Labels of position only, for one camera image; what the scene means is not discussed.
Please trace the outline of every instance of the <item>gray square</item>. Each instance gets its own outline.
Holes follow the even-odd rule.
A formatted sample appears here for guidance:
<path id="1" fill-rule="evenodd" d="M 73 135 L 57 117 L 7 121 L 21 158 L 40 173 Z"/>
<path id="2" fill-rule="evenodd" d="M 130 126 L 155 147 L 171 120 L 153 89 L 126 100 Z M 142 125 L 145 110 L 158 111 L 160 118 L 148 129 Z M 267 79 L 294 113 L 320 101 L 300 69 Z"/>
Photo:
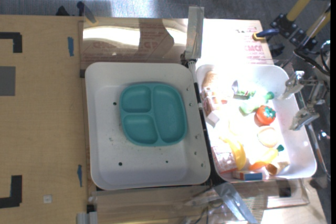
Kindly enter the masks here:
<path id="1" fill-rule="evenodd" d="M 0 96 L 15 96 L 15 67 L 0 67 Z"/>

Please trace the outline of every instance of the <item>wooden table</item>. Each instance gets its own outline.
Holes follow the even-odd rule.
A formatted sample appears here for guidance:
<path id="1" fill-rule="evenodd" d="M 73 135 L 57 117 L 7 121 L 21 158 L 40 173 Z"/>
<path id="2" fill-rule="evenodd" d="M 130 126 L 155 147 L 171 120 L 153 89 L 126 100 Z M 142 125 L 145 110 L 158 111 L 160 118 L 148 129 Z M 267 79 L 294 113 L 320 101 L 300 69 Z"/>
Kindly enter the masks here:
<path id="1" fill-rule="evenodd" d="M 86 212 L 81 22 L 0 15 L 0 32 L 20 33 L 23 49 L 13 53 L 13 41 L 0 39 L 0 67 L 15 67 L 14 95 L 0 95 L 0 198 L 14 193 L 12 176 L 22 176 L 22 202 L 0 208 L 0 223 L 76 223 Z M 326 223 L 316 190 L 306 187 L 310 204 L 265 210 L 262 223 Z"/>

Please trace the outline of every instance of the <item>teal plate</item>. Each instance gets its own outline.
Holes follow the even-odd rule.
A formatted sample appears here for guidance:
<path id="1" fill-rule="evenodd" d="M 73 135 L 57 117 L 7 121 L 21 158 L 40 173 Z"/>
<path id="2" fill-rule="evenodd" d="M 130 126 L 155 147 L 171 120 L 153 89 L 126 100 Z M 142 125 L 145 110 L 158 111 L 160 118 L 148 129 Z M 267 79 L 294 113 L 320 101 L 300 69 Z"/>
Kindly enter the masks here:
<path id="1" fill-rule="evenodd" d="M 170 85 L 140 83 L 128 86 L 120 95 L 119 108 L 124 134 L 136 145 L 173 145 L 186 135 L 183 100 Z"/>

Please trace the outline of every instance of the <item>toy tomato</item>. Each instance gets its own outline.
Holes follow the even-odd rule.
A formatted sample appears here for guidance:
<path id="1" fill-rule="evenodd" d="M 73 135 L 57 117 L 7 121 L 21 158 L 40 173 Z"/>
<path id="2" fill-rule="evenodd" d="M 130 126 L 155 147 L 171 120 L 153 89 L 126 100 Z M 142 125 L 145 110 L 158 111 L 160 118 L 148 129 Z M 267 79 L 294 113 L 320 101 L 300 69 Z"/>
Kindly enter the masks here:
<path id="1" fill-rule="evenodd" d="M 257 119 L 264 125 L 271 124 L 276 117 L 274 109 L 270 108 L 267 105 L 262 105 L 256 111 Z"/>

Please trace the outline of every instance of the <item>yellow banana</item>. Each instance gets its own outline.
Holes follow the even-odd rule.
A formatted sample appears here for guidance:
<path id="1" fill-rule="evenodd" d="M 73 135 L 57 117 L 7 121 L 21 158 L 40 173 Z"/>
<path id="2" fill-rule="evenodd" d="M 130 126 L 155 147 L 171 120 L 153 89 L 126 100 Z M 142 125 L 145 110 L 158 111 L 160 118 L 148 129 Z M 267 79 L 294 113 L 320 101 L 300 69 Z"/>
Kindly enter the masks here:
<path id="1" fill-rule="evenodd" d="M 246 154 L 242 144 L 238 141 L 236 137 L 231 134 L 225 134 L 225 136 L 221 136 L 219 138 L 225 143 L 229 144 L 237 165 L 237 169 L 243 169 L 246 163 Z"/>

